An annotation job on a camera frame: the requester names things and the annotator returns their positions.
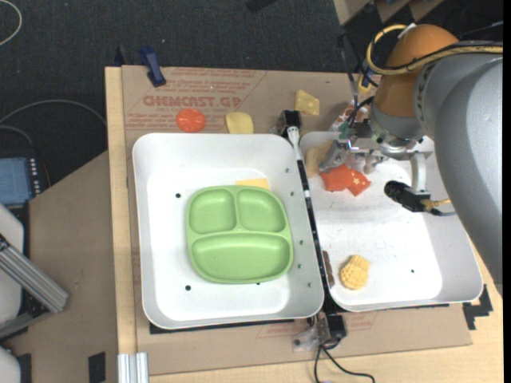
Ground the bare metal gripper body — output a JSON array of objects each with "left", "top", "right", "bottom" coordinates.
[{"left": 333, "top": 120, "right": 425, "bottom": 164}]

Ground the orange toy block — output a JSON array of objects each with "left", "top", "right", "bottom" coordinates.
[{"left": 319, "top": 163, "right": 354, "bottom": 193}]

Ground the beige bread slice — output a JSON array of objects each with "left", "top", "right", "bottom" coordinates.
[{"left": 304, "top": 140, "right": 335, "bottom": 179}]

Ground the red packet with yellow stars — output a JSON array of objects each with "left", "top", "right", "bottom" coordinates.
[{"left": 345, "top": 172, "right": 372, "bottom": 197}]

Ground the thin black and white rod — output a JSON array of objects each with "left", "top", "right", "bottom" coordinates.
[{"left": 287, "top": 127, "right": 333, "bottom": 315}]

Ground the yellow cheese wedge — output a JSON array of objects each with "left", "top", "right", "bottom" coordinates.
[{"left": 294, "top": 89, "right": 322, "bottom": 116}]

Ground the white plastic tray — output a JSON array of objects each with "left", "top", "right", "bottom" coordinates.
[
  {"left": 131, "top": 132, "right": 326, "bottom": 330},
  {"left": 299, "top": 130, "right": 485, "bottom": 313}
]

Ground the flat yellow cheese slice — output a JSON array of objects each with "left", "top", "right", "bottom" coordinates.
[{"left": 235, "top": 177, "right": 271, "bottom": 192}]

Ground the pale yellow potato chip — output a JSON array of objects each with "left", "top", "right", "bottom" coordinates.
[{"left": 224, "top": 111, "right": 256, "bottom": 136}]

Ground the yellow corn cob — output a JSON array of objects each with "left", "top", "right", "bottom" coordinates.
[{"left": 339, "top": 254, "right": 371, "bottom": 292}]

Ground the green divided plate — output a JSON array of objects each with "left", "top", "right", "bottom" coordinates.
[{"left": 184, "top": 185, "right": 295, "bottom": 285}]

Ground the brown cardboard board, red print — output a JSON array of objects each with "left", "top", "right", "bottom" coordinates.
[{"left": 121, "top": 65, "right": 474, "bottom": 377}]

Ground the orange round slice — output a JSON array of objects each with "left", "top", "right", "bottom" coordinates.
[{"left": 175, "top": 108, "right": 208, "bottom": 133}]

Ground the black cylinder on white bracket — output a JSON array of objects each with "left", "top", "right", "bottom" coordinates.
[{"left": 383, "top": 149, "right": 434, "bottom": 214}]

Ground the black block with thin wires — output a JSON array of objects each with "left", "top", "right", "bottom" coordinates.
[
  {"left": 279, "top": 109, "right": 303, "bottom": 130},
  {"left": 327, "top": 314, "right": 348, "bottom": 340}
]

